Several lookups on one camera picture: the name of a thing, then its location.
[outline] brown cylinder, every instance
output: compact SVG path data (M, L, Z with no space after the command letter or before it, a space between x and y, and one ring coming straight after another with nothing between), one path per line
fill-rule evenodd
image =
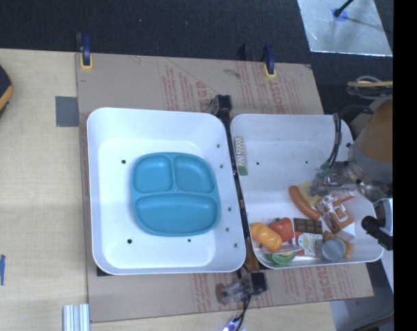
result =
M392 164L392 100L382 103L356 139L360 152L370 159Z

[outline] hot dog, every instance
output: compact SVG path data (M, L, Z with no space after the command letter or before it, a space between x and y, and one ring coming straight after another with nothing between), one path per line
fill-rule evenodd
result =
M305 198L302 196L300 190L297 188L296 185L291 185L288 188L289 195L294 202L294 205L306 216L310 219L317 220L320 218L320 212L313 209Z

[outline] blue mark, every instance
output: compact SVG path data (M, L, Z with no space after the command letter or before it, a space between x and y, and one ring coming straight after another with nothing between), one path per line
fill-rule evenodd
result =
M333 16L333 18L334 18L336 21L344 22L344 21L346 21L346 20L349 18L349 17L347 16L347 12L346 12L346 11L344 11L344 10L340 13L340 16L335 17L334 12L335 12L336 10L337 10L336 8L333 8L333 9L331 10L331 12L332 12L332 16Z
M0 256L0 285L4 285L4 270L6 268L6 263L4 262L5 256L1 254Z

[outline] gray tape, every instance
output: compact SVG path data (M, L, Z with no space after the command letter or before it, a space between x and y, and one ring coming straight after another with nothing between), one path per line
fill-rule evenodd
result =
M57 127L72 128L78 126L77 98L55 96L55 114L57 116Z

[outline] metal can lid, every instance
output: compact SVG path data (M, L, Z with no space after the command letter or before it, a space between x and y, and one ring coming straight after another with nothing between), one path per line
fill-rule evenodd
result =
M330 238L323 243L322 253L325 259L337 262L345 256L346 244L339 238Z

